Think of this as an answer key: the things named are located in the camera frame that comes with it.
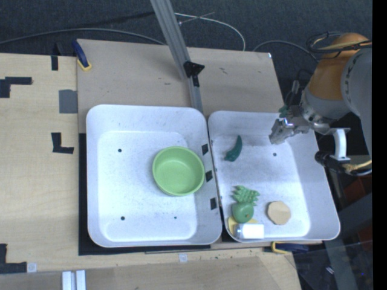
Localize tan round biscuit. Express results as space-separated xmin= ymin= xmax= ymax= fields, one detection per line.
xmin=266 ymin=200 xmax=292 ymax=226

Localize white plastic bottle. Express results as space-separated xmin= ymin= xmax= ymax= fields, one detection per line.
xmin=234 ymin=223 xmax=265 ymax=240

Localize green toy pineapple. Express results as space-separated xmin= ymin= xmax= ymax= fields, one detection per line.
xmin=230 ymin=185 xmax=261 ymax=224

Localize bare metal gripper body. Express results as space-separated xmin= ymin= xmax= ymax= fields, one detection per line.
xmin=284 ymin=105 xmax=331 ymax=135

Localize pale wood board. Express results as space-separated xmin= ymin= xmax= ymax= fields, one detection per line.
xmin=76 ymin=38 xmax=322 ymax=251

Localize yellow flat piece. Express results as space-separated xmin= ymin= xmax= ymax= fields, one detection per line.
xmin=227 ymin=216 xmax=258 ymax=236

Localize dark green chili pepper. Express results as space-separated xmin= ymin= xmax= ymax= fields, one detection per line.
xmin=224 ymin=135 xmax=244 ymax=163

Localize green bowl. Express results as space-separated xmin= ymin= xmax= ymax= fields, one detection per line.
xmin=151 ymin=146 xmax=206 ymax=197

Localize white plastic tray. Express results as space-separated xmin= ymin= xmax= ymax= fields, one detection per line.
xmin=85 ymin=103 xmax=223 ymax=248
xmin=207 ymin=110 xmax=342 ymax=243

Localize black cylinder on white bracket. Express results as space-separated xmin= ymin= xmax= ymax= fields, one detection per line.
xmin=314 ymin=127 xmax=353 ymax=171

